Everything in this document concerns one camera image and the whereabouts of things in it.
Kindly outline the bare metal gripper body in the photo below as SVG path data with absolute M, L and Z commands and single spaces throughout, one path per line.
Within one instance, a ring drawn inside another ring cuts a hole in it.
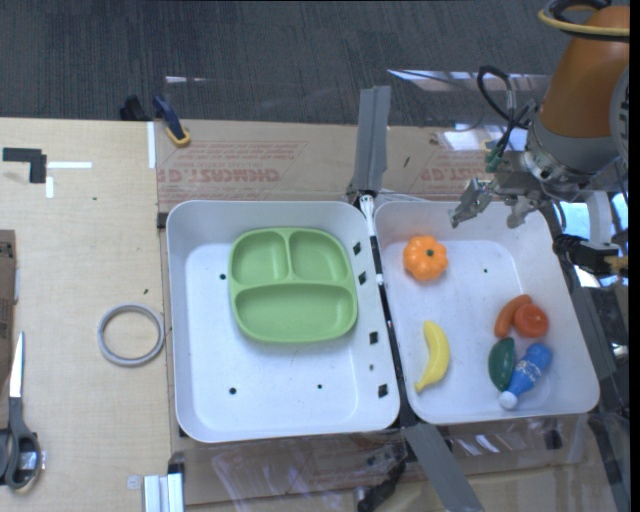
M 524 151 L 494 149 L 491 175 L 499 195 L 575 200 L 596 176 L 596 165 L 584 155 L 559 157 L 538 146 Z

